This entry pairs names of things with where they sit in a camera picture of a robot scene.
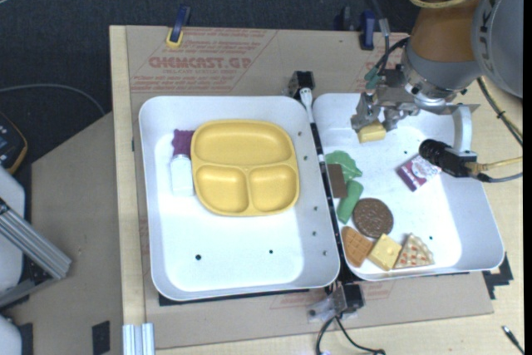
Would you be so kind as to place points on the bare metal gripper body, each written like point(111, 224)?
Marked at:
point(397, 93)

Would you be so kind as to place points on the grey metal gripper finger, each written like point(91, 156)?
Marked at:
point(362, 114)
point(392, 116)

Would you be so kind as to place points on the yellow cheese block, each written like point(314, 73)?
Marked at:
point(372, 134)

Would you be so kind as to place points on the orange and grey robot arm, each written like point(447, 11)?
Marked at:
point(449, 29)

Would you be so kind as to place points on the green lettuce leaf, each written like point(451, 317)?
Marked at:
point(347, 162)

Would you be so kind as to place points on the thin black and white rod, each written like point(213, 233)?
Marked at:
point(316, 137)

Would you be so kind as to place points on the purple and white carton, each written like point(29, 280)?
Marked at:
point(415, 174)

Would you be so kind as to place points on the brown chocolate bar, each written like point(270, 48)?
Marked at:
point(337, 180)

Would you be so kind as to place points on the green pea pod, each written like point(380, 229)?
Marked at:
point(350, 201)

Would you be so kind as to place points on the brown round biscuit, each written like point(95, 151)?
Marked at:
point(373, 218)

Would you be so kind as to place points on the white plastic tray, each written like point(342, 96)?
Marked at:
point(232, 253)
point(457, 220)

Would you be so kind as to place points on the brown cardboard board red print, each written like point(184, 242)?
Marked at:
point(249, 50)

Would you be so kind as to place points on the yellow divided plate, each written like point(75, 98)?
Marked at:
point(243, 166)

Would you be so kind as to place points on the orange waffle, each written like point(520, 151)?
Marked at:
point(356, 247)

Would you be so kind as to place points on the yellow cheese wedge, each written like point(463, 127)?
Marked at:
point(384, 252)

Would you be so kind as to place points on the pizza slice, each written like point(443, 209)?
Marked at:
point(415, 253)

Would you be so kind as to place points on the white bottle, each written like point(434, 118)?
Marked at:
point(181, 176)

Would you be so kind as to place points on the black cylinder on white bracket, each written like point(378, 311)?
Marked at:
point(440, 156)

